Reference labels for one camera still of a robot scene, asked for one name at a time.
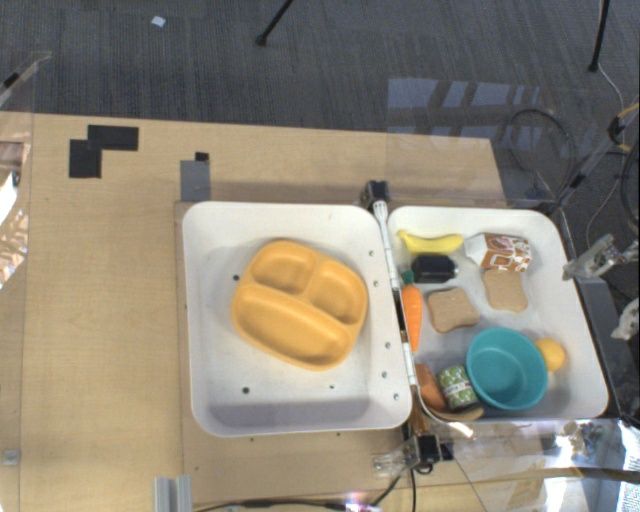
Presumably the teal bowl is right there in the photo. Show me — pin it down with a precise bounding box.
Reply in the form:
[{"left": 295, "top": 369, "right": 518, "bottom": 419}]
[{"left": 465, "top": 327, "right": 550, "bottom": 411}]

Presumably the black and white thin rod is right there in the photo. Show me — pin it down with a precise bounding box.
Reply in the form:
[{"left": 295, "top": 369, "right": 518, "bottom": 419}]
[{"left": 372, "top": 200, "right": 419, "bottom": 387}]

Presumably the orange sausage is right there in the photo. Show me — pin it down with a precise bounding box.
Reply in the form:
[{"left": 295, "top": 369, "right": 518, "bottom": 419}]
[{"left": 415, "top": 363, "right": 448, "bottom": 413}]

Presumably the yellow banana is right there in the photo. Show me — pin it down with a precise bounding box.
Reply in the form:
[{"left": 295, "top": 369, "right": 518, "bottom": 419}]
[{"left": 397, "top": 229, "right": 466, "bottom": 255}]

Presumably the white plastic tray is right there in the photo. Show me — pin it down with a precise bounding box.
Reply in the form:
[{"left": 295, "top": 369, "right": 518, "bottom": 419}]
[
  {"left": 181, "top": 200, "right": 414, "bottom": 440},
  {"left": 386, "top": 205, "right": 610, "bottom": 422}
]

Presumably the yellow lemon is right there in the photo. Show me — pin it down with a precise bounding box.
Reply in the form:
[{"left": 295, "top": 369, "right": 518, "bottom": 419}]
[{"left": 533, "top": 338, "right": 567, "bottom": 373}]

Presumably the orange carrot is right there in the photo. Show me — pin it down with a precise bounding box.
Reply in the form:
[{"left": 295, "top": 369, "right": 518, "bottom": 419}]
[{"left": 400, "top": 270, "right": 424, "bottom": 352}]

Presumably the orange divided plate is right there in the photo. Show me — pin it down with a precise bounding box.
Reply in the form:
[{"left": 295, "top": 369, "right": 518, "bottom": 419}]
[{"left": 230, "top": 239, "right": 370, "bottom": 372}]

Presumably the black can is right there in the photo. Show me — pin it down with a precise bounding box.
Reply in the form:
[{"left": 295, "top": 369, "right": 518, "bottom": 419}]
[{"left": 410, "top": 254, "right": 460, "bottom": 285}]

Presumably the green and white can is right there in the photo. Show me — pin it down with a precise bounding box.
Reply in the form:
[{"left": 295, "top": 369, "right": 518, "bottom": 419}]
[{"left": 435, "top": 364, "right": 480, "bottom": 411}]

